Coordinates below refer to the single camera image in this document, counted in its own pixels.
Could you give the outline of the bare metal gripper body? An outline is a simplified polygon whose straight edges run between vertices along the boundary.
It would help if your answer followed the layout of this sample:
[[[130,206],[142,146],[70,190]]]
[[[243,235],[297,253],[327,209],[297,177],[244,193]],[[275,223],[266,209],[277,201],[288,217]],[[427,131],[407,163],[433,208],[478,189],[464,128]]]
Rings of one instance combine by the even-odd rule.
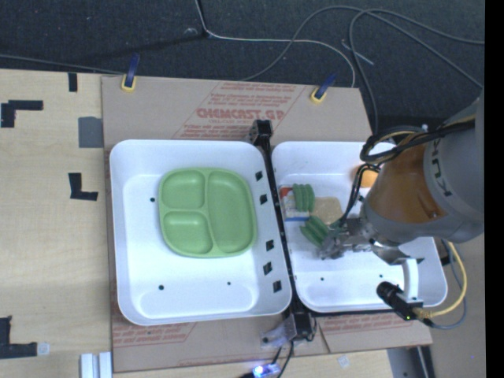
[[[348,218],[339,239],[343,254],[347,252],[381,254],[394,248],[391,241],[387,240],[369,221],[363,218]]]

